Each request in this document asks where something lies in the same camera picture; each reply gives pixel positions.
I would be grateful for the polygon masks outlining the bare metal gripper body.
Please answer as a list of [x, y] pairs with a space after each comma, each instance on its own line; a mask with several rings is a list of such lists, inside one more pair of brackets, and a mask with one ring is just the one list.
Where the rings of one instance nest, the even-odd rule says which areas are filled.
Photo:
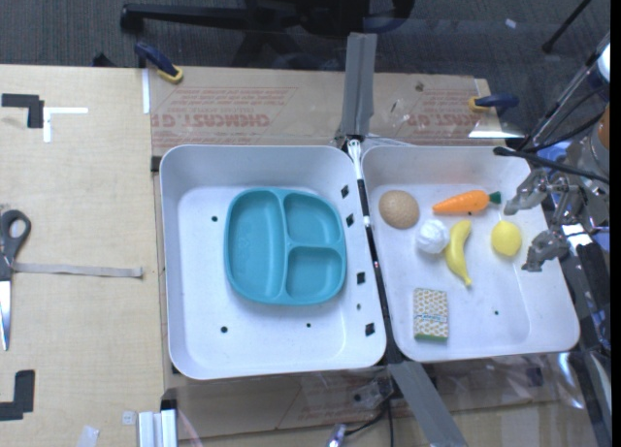
[[560, 185], [555, 215], [561, 225], [580, 224], [591, 235], [609, 230], [609, 186], [601, 180], [570, 174], [553, 174]]

